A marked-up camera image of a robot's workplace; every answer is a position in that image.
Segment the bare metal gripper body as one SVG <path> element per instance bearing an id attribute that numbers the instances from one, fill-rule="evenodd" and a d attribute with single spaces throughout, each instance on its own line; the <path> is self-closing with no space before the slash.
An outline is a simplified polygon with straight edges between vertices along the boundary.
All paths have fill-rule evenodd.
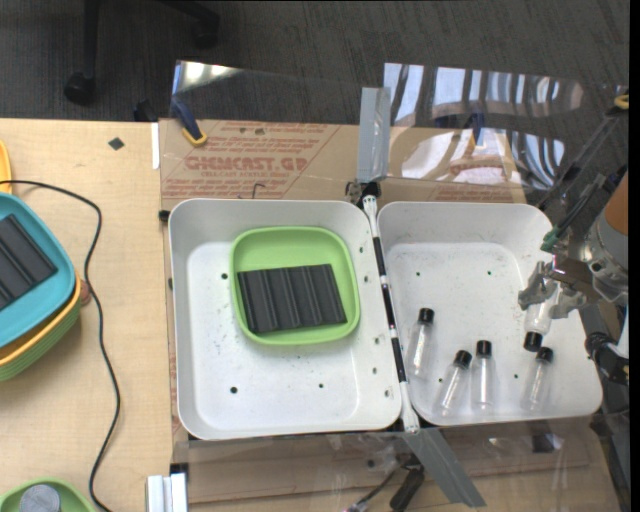
<path id="1" fill-rule="evenodd" d="M 570 245 L 569 256 L 553 256 L 550 275 L 583 293 L 589 302 L 602 299 L 627 305 L 629 299 L 628 237 L 586 235 Z"/>

